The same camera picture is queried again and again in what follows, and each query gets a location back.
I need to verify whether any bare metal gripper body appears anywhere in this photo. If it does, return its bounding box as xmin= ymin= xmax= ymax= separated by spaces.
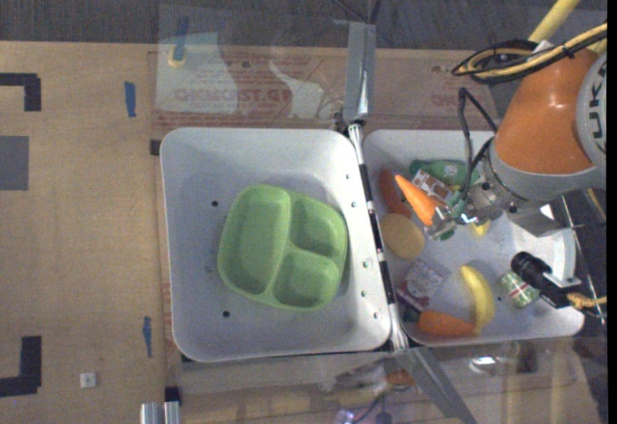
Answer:
xmin=452 ymin=180 xmax=513 ymax=226

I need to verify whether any orange carrot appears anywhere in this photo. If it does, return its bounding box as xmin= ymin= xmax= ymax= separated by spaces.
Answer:
xmin=393 ymin=173 xmax=448 ymax=227
xmin=416 ymin=309 xmax=477 ymax=338

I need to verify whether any white plastic tray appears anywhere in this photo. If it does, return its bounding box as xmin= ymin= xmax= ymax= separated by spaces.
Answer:
xmin=361 ymin=128 xmax=587 ymax=348
xmin=158 ymin=126 xmax=393 ymax=363

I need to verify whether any brown and white carton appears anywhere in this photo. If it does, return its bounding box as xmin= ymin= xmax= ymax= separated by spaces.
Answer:
xmin=412 ymin=168 xmax=455 ymax=204

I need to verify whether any round yellow biscuit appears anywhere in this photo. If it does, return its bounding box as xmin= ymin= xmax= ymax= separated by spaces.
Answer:
xmin=379 ymin=212 xmax=427 ymax=261

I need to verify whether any green bottle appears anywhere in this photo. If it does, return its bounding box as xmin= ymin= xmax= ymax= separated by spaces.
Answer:
xmin=409 ymin=158 xmax=482 ymax=188

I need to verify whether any white and red packet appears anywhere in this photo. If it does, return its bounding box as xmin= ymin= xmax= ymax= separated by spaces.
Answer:
xmin=395 ymin=258 xmax=446 ymax=313

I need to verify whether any red sausage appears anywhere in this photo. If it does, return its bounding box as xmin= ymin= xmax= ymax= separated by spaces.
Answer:
xmin=377 ymin=168 xmax=414 ymax=220

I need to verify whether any yellow banana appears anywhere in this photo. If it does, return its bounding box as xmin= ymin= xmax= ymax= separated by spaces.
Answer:
xmin=458 ymin=264 xmax=497 ymax=337

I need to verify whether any green can with red stripe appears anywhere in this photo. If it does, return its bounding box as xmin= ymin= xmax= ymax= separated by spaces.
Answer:
xmin=498 ymin=270 xmax=541 ymax=309

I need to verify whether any brown cardboard board red print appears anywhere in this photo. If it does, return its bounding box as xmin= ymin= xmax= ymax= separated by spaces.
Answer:
xmin=147 ymin=48 xmax=582 ymax=397

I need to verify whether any green divided plate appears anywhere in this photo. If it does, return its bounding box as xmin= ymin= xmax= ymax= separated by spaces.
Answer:
xmin=216 ymin=183 xmax=350 ymax=313

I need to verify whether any black cylinder on white bracket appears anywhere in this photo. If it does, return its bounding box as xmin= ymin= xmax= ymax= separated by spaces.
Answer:
xmin=510 ymin=202 xmax=584 ymax=310

